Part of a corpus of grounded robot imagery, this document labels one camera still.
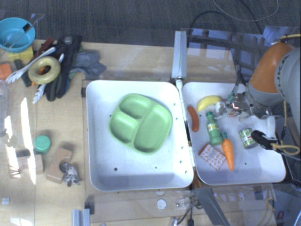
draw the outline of masking tape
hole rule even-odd
[[[44,66],[50,66],[49,72],[43,75],[39,75],[39,69]],[[58,60],[51,56],[45,56],[38,59],[30,66],[28,70],[28,76],[32,82],[42,85],[54,81],[55,78],[59,75],[60,71],[61,65]]]

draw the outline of yellow banana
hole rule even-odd
[[[219,96],[206,96],[201,99],[197,105],[197,111],[200,112],[204,110],[207,106],[216,104],[217,102],[221,101],[222,98]]]

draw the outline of wooden table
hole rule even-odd
[[[39,48],[42,41],[36,40],[33,49]],[[100,54],[100,63],[107,67],[101,79],[121,80],[149,80],[168,81],[173,63],[173,48],[82,43],[84,50],[94,50]],[[187,77],[190,81],[234,82],[235,71],[229,61],[216,65],[217,59],[206,57],[205,51],[192,49],[188,51]],[[37,87],[26,88],[22,80],[9,85],[11,91],[9,114],[11,117],[13,135],[16,136],[15,149],[24,149],[25,144],[32,144],[39,135],[48,135],[51,139],[50,151],[42,156],[44,173],[31,178],[29,170],[21,172],[20,178],[10,178],[8,175],[7,147],[0,147],[0,196],[9,197],[8,205],[0,206],[0,225],[25,225],[28,221],[37,226],[67,226],[71,225],[71,213],[74,209],[83,210],[84,203],[91,197],[99,202],[102,211],[91,215],[92,226],[98,226],[106,221],[107,226],[117,225],[168,225],[171,216],[181,216],[185,210],[177,210],[175,200],[185,196],[187,191],[168,190],[164,195],[150,192],[129,193],[101,193],[93,188],[89,177],[87,161],[87,137],[85,136],[86,121],[85,106],[81,96],[83,74],[76,74],[72,79],[70,88],[65,96],[54,102],[46,100],[45,96],[37,103],[32,104],[32,99]],[[79,186],[67,187],[64,183],[56,184],[46,179],[46,172],[51,164],[54,153],[58,147],[73,151],[71,164],[79,171],[81,179]],[[248,191],[242,187],[216,188],[217,195],[233,193],[238,197],[239,192]],[[164,210],[157,208],[158,199],[167,201]],[[270,215],[264,200],[261,202],[250,198],[245,204],[253,203],[244,209],[239,200],[222,199],[217,197],[226,217],[236,225],[244,221],[257,218],[258,222],[264,216],[265,209]],[[195,225],[211,225],[203,209],[195,210]],[[269,225],[274,225],[274,217],[270,218]]]

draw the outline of carrot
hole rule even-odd
[[[187,111],[189,112],[192,119],[192,131],[198,132],[199,120],[196,110],[192,106],[188,106]]]
[[[222,133],[224,140],[222,141],[222,150],[224,151],[227,163],[230,167],[230,170],[234,169],[234,154],[233,154],[233,145],[232,142],[227,139],[227,133]]]

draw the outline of divided green plate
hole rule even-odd
[[[139,94],[129,94],[111,115],[109,131],[123,145],[152,154],[163,145],[172,123],[171,113],[163,105]]]

